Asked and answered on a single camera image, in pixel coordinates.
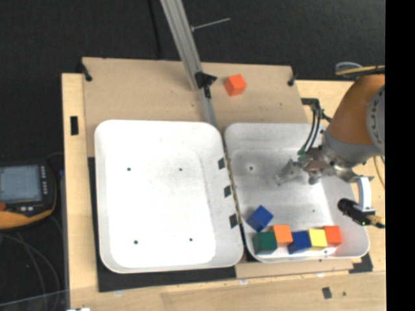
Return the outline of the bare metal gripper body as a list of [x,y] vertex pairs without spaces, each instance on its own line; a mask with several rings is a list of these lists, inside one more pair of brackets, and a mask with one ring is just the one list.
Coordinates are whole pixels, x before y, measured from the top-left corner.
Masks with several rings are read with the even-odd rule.
[[353,165],[334,152],[310,150],[302,155],[303,170],[321,170],[322,178],[335,176],[343,181],[355,181],[358,175],[353,171]]

